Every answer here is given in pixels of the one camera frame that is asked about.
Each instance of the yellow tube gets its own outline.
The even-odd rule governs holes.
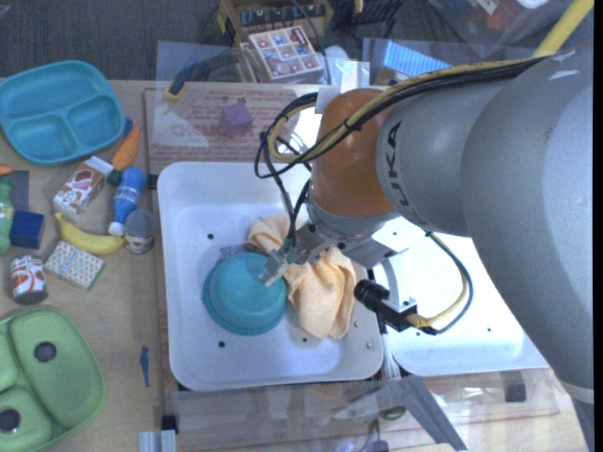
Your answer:
[[[574,0],[534,51],[533,57],[549,56],[557,52],[594,5],[595,0]]]

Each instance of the cloth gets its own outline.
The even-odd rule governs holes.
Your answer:
[[[265,252],[278,250],[289,229],[287,213],[257,220],[249,241]],[[317,338],[342,338],[350,326],[356,276],[350,258],[339,248],[323,251],[312,266],[293,264],[285,274],[288,298],[298,311],[300,326]]]

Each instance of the banana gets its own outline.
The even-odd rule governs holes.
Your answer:
[[[91,254],[110,254],[123,245],[123,238],[111,234],[90,234],[65,220],[62,213],[55,213],[58,233],[63,241]]]

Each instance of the red and white can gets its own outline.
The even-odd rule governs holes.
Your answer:
[[[12,296],[22,305],[33,305],[48,298],[44,260],[39,256],[26,254],[10,262],[10,282]]]

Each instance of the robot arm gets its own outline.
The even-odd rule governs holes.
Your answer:
[[[297,255],[313,260],[338,246],[371,267],[397,252],[374,236],[399,216],[471,237],[531,341],[593,418],[593,47],[515,65],[411,86],[391,108],[373,106],[360,132],[354,116],[375,91],[331,102],[319,141],[340,122],[350,131],[308,155],[310,221]]]

